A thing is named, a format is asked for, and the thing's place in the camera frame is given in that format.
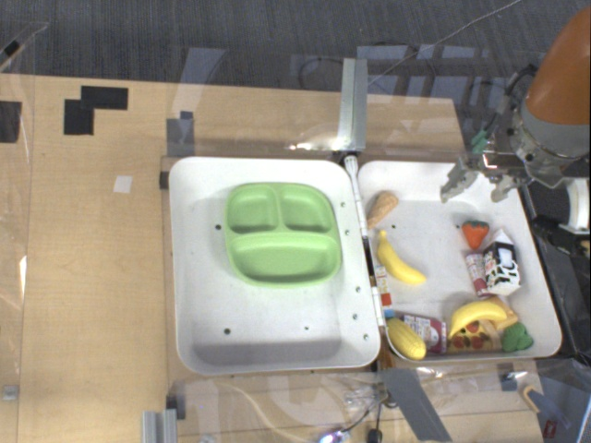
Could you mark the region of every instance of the wooden table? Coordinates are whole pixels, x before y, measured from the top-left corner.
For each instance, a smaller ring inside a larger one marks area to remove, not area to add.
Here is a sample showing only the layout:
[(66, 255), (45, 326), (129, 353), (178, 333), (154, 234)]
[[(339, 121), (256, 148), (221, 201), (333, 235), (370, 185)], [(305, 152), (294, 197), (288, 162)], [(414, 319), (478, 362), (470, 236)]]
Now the wooden table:
[[(82, 85), (127, 88), (128, 108), (96, 110), (93, 136), (65, 136), (64, 100), (79, 99)], [(329, 375), (208, 380), (169, 372), (158, 182), (166, 119), (181, 111), (194, 114), (198, 153), (287, 156), (294, 141), (336, 132), (340, 94), (2, 75), (0, 100), (18, 97), (2, 87), (34, 91), (24, 113), (34, 113), (35, 123), (32, 163), (23, 166), (31, 167), (31, 184), (20, 395), (0, 402), (2, 441), (18, 433), (19, 443), (139, 442), (142, 412), (163, 410), (175, 382), (200, 402), (215, 402), (212, 413), (188, 409), (201, 412), (201, 428), (179, 422), (186, 443), (199, 440), (207, 415), (219, 418), (209, 421), (217, 441), (241, 442), (310, 437), (301, 422), (329, 421), (322, 411), (348, 418), (343, 396), (328, 397), (346, 385), (331, 384)], [(452, 160), (463, 147), (449, 101), (371, 96), (368, 133), (375, 152), (396, 143)], [(16, 167), (14, 147), (0, 145), (5, 168)], [(114, 192), (118, 176), (132, 177), (128, 193)], [(535, 415), (515, 392), (457, 395), (436, 384), (426, 392), (454, 441), (540, 441)], [(310, 417), (298, 420), (297, 412)], [(399, 411), (385, 413), (381, 427), (388, 440), (415, 441)], [(367, 428), (358, 430), (361, 438)]]

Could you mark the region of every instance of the green plate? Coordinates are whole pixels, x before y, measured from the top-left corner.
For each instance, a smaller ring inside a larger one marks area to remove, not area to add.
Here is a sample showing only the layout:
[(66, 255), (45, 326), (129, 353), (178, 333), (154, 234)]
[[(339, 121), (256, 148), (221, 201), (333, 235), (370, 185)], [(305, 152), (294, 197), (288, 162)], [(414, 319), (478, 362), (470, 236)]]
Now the green plate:
[(329, 200), (301, 184), (245, 184), (225, 205), (230, 264), (258, 285), (325, 282), (341, 267), (341, 242)]

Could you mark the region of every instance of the white cable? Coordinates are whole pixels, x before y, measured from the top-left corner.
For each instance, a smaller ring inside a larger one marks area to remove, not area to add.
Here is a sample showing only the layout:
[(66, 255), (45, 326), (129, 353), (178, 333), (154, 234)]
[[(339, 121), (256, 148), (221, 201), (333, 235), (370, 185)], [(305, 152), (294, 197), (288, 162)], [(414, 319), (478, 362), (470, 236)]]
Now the white cable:
[(444, 36), (443, 38), (441, 38), (438, 41), (435, 41), (432, 44), (429, 44), (427, 46), (422, 47), (421, 49), (419, 49), (418, 51), (415, 51), (414, 53), (409, 54), (407, 57), (403, 58), (401, 61), (393, 64), (392, 66), (388, 67), (384, 72), (382, 72), (381, 74), (379, 74), (378, 76), (374, 77), (369, 83), (368, 83), (368, 87), (373, 85), (375, 82), (377, 82), (378, 80), (380, 80), (382, 77), (384, 77), (386, 74), (388, 74), (389, 72), (391, 72), (392, 70), (394, 70), (396, 67), (398, 67), (400, 64), (408, 61), (409, 59), (411, 59), (412, 57), (415, 57), (418, 54), (424, 53), (425, 51), (434, 48), (435, 46), (437, 46), (438, 44), (441, 44), (442, 42), (446, 42), (447, 40), (449, 40), (450, 38), (453, 38), (455, 35), (461, 33), (464, 30), (467, 30), (468, 28), (470, 28), (473, 25), (476, 25), (478, 22), (482, 21), (483, 19), (492, 17), (494, 15), (497, 15), (498, 13), (500, 13), (501, 11), (504, 11), (508, 8), (511, 8), (514, 5), (517, 5), (520, 2), (523, 2), (524, 0), (513, 0), (510, 4), (507, 4), (505, 6), (502, 6), (501, 8), (497, 8), (496, 10), (492, 10), (491, 12), (482, 15), (481, 17), (475, 18), (472, 21), (466, 23), (465, 25), (463, 25), (461, 28), (458, 28), (457, 30), (451, 32), (450, 34), (448, 34), (447, 36)]
[(272, 421), (269, 420), (269, 417), (267, 417), (266, 413), (263, 412), (263, 410), (260, 408), (257, 401), (255, 401), (250, 395), (248, 395), (248, 393), (245, 390), (243, 390), (237, 386), (234, 386), (232, 384), (228, 384), (226, 382), (220, 382), (219, 384), (229, 387), (231, 389), (237, 390), (238, 392), (240, 392), (243, 395), (243, 397), (250, 403), (250, 405), (252, 405), (252, 408), (255, 410), (257, 415), (260, 417), (263, 424), (265, 424), (267, 426), (267, 428), (264, 428), (264, 430), (271, 430), (272, 432), (274, 432), (274, 433), (280, 435), (281, 437), (288, 439), (290, 441), (296, 441), (298, 443), (309, 443), (308, 439), (304, 439), (302, 437), (299, 437), (298, 435), (293, 435), (289, 432), (282, 430), (281, 428), (276, 427), (272, 423)]

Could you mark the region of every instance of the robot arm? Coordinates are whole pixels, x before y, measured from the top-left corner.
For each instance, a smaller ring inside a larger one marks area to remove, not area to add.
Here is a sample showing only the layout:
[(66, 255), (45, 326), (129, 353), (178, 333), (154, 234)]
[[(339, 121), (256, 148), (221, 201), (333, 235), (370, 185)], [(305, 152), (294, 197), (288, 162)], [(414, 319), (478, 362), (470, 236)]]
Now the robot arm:
[[(506, 198), (512, 188), (533, 181), (548, 188), (567, 187), (571, 208), (579, 211), (579, 217), (587, 218), (586, 226), (540, 219), (534, 223), (534, 230), (569, 254), (588, 243), (588, 182), (576, 182), (563, 171), (589, 153), (590, 32), (591, 6), (577, 13), (550, 47), (513, 113), (512, 126), (496, 133), (484, 131), (473, 139), (472, 152), (460, 158), (448, 173), (449, 182), (440, 192), (442, 202), (461, 194), (479, 174), (495, 185), (491, 194), (495, 202)], [(534, 74), (527, 69), (527, 75)], [(502, 114), (505, 106), (497, 112)], [(575, 185), (576, 195), (571, 195)]]

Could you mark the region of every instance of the black square marker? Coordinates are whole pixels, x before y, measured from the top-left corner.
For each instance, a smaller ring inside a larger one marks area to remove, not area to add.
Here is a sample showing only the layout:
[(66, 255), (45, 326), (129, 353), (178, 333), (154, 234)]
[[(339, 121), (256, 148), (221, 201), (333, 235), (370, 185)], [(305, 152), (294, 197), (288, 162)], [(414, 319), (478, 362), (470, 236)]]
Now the black square marker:
[(20, 49), (20, 44), (17, 41), (11, 41), (6, 48), (4, 48), (4, 54), (7, 57), (15, 54)]
[(21, 110), (21, 102), (0, 102), (0, 143), (17, 142)]
[(81, 107), (84, 110), (95, 108), (108, 110), (127, 110), (128, 89), (115, 87), (82, 86)]
[(82, 108), (80, 100), (66, 100), (64, 135), (93, 135), (93, 111)]

